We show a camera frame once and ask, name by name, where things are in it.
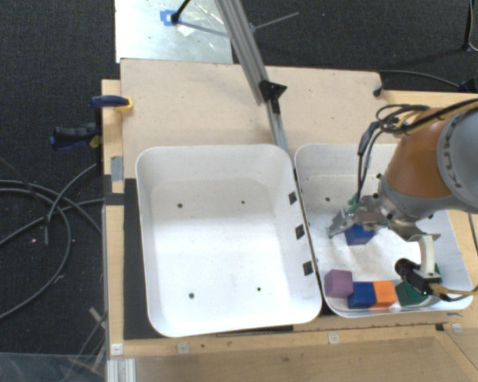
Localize white plastic tray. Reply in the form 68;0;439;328
135;143;324;339
293;142;475;319

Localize orange cube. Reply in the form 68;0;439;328
371;279;398;309

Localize green cube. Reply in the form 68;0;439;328
394;279;429;307

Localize purple cube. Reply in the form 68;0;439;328
323;268;355;299

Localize thin black rod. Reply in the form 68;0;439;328
292;161;324;306

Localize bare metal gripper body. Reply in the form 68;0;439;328
355;194;422;241

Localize black cylinder on white bracket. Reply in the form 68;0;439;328
394;232;443;298

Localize pale wood board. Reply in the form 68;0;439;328
119;57;400;182

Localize blue cube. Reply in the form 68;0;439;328
347;281;378;310
343;224;376;248

